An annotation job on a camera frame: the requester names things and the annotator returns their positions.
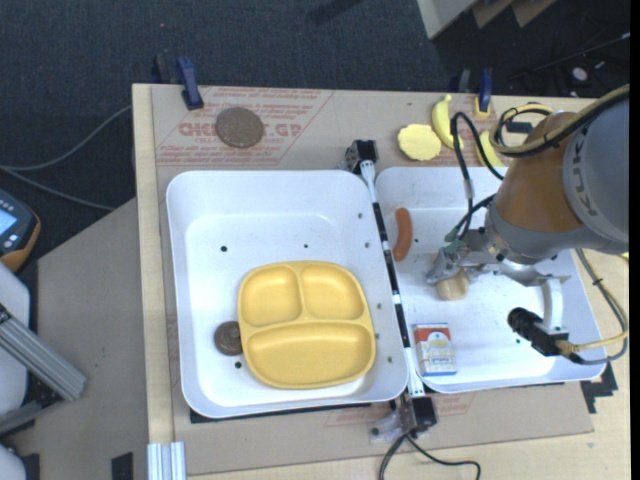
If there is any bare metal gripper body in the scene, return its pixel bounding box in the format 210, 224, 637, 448
451, 227, 540, 280

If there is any beige bread roll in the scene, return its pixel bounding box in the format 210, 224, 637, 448
435, 271, 471, 301

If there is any thin black and white rod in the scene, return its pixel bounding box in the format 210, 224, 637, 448
360, 160, 426, 397

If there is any orange sausage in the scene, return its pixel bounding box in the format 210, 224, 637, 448
392, 207, 414, 263

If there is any white plastic tray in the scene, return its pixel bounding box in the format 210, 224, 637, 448
373, 166, 609, 395
165, 169, 411, 420

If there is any red and white carton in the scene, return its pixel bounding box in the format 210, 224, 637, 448
411, 322, 458, 377

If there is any yellow banana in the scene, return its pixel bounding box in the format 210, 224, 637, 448
474, 130, 504, 170
431, 93, 466, 151

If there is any yellow round biscuit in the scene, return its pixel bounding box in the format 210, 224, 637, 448
397, 123, 444, 163

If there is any yellow divided plate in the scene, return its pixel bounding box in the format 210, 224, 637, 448
236, 260, 378, 390

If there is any brown cardboard board red print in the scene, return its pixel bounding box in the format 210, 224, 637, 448
149, 85, 597, 475

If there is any small brown biscuit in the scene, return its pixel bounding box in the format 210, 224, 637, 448
213, 320, 245, 357

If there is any large brown biscuit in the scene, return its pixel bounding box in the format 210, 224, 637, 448
214, 106, 265, 150

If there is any black cylinder on white bracket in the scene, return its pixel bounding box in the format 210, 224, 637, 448
507, 272, 571, 358

